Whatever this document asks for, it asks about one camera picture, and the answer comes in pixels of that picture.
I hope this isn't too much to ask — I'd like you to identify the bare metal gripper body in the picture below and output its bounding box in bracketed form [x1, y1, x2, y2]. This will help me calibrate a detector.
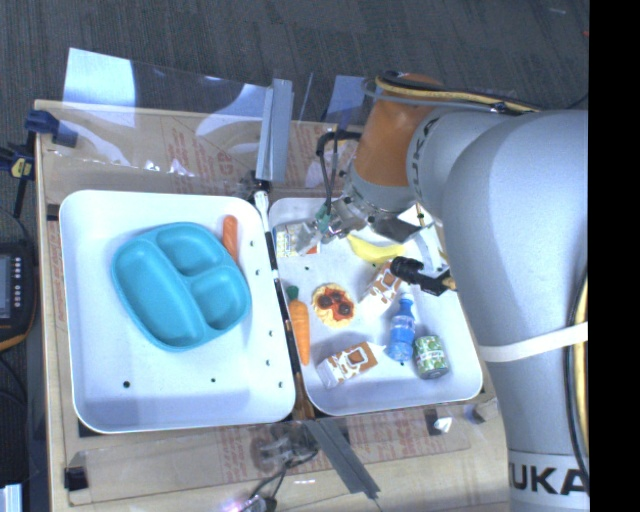
[314, 194, 384, 245]

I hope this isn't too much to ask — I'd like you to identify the yellow and white carton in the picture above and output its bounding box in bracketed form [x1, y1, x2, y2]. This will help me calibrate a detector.
[272, 221, 322, 260]

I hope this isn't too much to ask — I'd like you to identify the yellow banana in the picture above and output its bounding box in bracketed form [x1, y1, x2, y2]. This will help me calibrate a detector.
[345, 232, 407, 266]

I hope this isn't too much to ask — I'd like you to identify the thin black and white rod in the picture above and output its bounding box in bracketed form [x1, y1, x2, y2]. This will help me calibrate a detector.
[253, 191, 315, 420]

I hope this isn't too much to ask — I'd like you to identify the round yellow pizza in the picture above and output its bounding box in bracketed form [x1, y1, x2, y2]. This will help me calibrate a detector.
[310, 282, 358, 330]

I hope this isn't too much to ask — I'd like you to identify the orange sausage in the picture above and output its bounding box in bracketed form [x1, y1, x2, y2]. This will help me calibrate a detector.
[221, 214, 241, 265]

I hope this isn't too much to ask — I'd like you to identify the orange carrot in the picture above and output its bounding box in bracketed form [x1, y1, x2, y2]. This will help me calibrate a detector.
[285, 285, 313, 368]

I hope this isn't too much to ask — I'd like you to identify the brown and white carton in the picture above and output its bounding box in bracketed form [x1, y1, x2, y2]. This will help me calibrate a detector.
[315, 341, 388, 391]
[358, 259, 404, 319]

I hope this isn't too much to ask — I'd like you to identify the blue plastic bottle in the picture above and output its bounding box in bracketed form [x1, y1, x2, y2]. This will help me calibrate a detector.
[386, 292, 418, 363]

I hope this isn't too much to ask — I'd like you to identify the blue divided plate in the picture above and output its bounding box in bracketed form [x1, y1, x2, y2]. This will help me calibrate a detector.
[110, 221, 253, 353]

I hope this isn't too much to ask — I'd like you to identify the green can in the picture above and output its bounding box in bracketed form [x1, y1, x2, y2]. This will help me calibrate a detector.
[412, 334, 450, 380]

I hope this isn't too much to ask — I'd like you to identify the brown cardboard board red print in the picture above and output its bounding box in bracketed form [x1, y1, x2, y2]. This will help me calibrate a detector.
[41, 118, 474, 504]

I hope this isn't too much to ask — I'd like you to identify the white plastic tray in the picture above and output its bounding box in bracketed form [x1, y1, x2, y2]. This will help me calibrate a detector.
[267, 195, 485, 418]
[58, 188, 298, 435]

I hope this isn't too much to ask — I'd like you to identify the black block with thin wires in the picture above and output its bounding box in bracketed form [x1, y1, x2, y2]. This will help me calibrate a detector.
[237, 171, 272, 197]

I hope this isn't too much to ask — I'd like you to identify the black cylinder on white bracket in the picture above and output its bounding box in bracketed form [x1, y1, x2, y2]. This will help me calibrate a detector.
[389, 212, 458, 299]

